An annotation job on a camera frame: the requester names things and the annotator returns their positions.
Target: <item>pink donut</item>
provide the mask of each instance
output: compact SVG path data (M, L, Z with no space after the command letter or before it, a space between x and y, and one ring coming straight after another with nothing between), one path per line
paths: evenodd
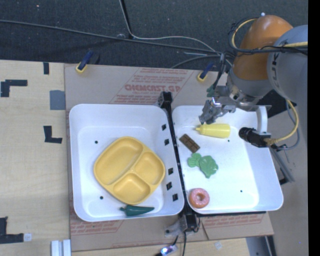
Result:
M194 208L203 208L209 204L210 196L203 188L194 188L189 194L189 202Z

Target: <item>mustard bottle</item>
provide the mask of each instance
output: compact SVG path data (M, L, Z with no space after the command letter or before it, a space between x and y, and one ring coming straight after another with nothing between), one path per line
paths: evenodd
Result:
M195 128L201 135L207 135L217 138L228 138L230 136L230 125L227 123L202 124Z

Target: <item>green pepper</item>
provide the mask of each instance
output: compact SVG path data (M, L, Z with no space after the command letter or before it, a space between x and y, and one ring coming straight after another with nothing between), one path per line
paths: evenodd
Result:
M125 213L127 216L135 216L140 214L145 214L154 210L154 207L144 207L144 206L135 206L127 205L125 208L121 207L120 210Z

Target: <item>cardboard sheet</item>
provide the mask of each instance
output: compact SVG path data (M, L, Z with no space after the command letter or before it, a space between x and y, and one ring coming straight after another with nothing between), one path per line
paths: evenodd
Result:
M217 72L209 72L204 82L197 81L200 70L163 69L127 66L93 66L78 74L76 65L65 65L65 104L69 175L70 236L72 251L170 244L165 227L178 216L131 220L86 222L73 209L69 111L77 104L147 104L157 103L161 91L172 92L172 109L181 105L204 105L207 88ZM219 85L226 83L226 75ZM188 242L273 235L268 213L218 215L201 218L197 233Z

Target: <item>toy food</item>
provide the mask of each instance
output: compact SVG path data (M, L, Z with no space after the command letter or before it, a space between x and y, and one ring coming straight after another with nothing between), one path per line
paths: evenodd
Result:
M190 138L188 134L184 134L179 141L181 141L192 153L195 153L198 149L200 149L200 146L195 143L195 141Z
M125 213L127 216L135 216L140 214L146 214L154 210L154 207L147 206L135 206L135 205L127 205L125 208L121 207L120 210Z
M199 167L207 179L215 174L219 168L216 161L210 155L201 156L199 153L193 153L187 159L187 163L191 168Z
M189 203L194 208L203 208L209 204L210 196L203 188L194 188L189 194Z
M201 135L207 135L217 138L228 138L230 136L230 125L227 123L211 123L202 124L200 127L195 128Z

